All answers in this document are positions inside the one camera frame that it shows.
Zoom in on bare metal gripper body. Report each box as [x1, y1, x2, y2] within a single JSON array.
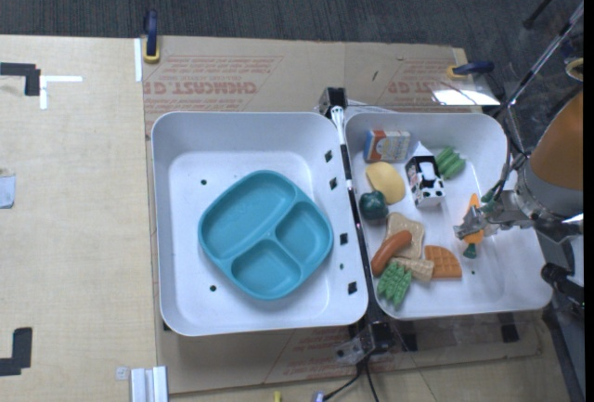
[[484, 189, 536, 230]]

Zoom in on orange carrot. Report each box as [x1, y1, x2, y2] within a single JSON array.
[[461, 192, 486, 261]]

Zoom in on orange waffle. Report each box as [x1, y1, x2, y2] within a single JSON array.
[[423, 244, 464, 280]]

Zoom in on beige bread slice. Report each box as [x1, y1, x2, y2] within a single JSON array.
[[385, 211, 427, 261]]

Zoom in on white plastic tray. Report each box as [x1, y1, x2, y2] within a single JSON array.
[[150, 110, 370, 338], [343, 110, 555, 322]]

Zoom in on black and white milk carton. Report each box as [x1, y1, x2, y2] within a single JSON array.
[[404, 141, 448, 210]]

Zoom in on beige wafer biscuit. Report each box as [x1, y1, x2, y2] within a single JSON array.
[[389, 256, 436, 284]]

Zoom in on green pea pods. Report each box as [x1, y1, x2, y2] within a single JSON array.
[[433, 146, 467, 181], [376, 261, 414, 310]]

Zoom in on orange sausage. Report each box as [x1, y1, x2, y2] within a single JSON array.
[[369, 229, 414, 278]]

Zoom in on yellow potato chip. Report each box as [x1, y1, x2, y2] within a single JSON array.
[[365, 161, 407, 206]]

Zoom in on dark green bell pepper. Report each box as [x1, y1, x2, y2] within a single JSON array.
[[358, 190, 390, 222]]

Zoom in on blue and orange carton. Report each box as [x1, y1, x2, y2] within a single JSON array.
[[362, 128, 412, 163]]

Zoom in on thin black and white rod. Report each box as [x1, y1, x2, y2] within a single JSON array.
[[331, 106, 373, 328]]

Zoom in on blue divided plate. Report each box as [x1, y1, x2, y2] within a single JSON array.
[[197, 169, 335, 302]]

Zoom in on brown cardboard board red print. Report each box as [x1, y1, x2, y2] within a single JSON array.
[[141, 35, 545, 396]]

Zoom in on black cylinder on white bracket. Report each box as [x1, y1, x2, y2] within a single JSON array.
[[533, 213, 585, 299]]

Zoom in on black block with thin wires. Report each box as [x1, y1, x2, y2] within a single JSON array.
[[365, 320, 396, 353], [318, 86, 349, 114]]

